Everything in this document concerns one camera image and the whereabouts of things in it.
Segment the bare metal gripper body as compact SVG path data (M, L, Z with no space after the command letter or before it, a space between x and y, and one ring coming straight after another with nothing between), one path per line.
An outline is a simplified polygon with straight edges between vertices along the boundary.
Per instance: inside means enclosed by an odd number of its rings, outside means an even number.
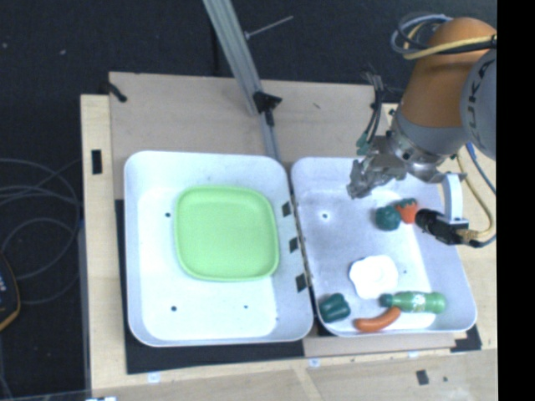
M402 180L407 175L437 183L444 175L438 170L451 154L451 145L440 136L410 138L406 134L376 135L364 142L364 173L373 181Z

